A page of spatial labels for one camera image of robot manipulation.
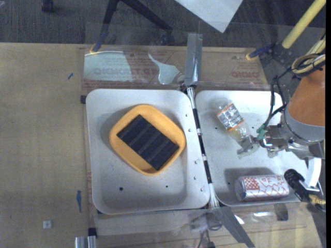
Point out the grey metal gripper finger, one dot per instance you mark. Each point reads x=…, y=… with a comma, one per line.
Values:
x=247, y=144
x=273, y=152

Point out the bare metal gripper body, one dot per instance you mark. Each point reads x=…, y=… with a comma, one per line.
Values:
x=276, y=137

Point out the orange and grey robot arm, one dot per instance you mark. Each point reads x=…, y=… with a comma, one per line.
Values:
x=307, y=105

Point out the white plastic tray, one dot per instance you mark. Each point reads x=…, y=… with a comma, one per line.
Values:
x=144, y=192
x=222, y=161

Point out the clear plastic bottle orange label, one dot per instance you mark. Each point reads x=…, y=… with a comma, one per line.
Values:
x=230, y=116

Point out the silver can red print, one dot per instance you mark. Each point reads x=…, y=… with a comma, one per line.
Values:
x=261, y=188

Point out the thin black and white rod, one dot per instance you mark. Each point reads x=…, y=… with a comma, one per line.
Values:
x=200, y=136

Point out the brown cardboard board red print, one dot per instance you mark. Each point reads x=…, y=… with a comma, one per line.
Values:
x=222, y=68

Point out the yellow foam tube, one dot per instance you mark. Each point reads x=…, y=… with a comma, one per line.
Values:
x=303, y=19

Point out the orange plate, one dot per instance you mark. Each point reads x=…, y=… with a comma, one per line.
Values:
x=124, y=128

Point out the black cylinder on white bracket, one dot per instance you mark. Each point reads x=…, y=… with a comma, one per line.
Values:
x=297, y=181

